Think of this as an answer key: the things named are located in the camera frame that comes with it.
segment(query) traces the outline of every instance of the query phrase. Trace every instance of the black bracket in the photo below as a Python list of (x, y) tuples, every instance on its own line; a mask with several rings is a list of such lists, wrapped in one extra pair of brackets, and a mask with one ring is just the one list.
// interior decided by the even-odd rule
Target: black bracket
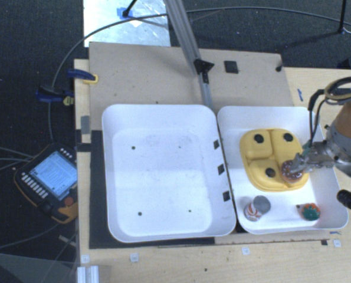
[(207, 62), (207, 61), (203, 61), (200, 59), (196, 59), (193, 62), (196, 72), (198, 74), (202, 74), (203, 75), (203, 82), (205, 84), (209, 84), (209, 79), (208, 79), (208, 72), (212, 69), (212, 67), (215, 65), (213, 63)]

